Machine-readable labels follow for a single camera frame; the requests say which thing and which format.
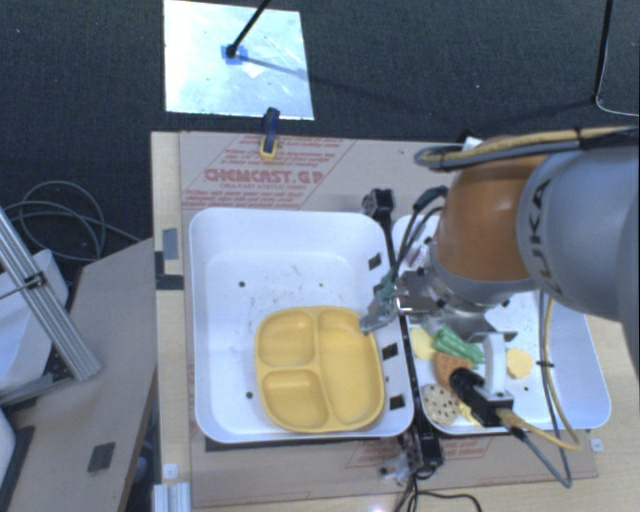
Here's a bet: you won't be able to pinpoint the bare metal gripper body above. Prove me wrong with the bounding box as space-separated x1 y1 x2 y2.
395 269 496 339

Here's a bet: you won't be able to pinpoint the pale yellow toy chip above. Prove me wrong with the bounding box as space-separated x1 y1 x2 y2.
409 326 437 362

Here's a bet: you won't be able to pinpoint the yellow divided plate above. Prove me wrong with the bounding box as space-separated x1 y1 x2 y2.
254 305 387 434

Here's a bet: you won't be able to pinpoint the green toy beans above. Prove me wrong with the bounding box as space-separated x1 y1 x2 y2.
431 323 487 365

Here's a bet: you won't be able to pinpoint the thin black and white rod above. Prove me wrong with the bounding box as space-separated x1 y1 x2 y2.
380 213 427 442

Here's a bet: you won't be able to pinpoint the orange toy waffle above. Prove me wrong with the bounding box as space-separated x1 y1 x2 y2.
433 351 467 387

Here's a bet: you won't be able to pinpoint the round dotted toy biscuit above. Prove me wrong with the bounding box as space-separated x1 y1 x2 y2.
420 383 462 427

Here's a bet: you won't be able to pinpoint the white plastic tray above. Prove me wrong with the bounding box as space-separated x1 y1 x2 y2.
188 206 416 445
391 213 613 437

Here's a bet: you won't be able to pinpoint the yellow round toy slice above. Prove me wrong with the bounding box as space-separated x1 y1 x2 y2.
505 347 534 380

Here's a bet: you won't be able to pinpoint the brown cardboard board, red print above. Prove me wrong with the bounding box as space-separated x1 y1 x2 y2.
178 130 599 509

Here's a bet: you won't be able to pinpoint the black block with thin wires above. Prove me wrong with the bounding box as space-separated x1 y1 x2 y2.
361 187 397 220
414 433 446 469

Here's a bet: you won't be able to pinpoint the black cylinder on white bracket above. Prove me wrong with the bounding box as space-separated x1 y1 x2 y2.
448 331 519 429

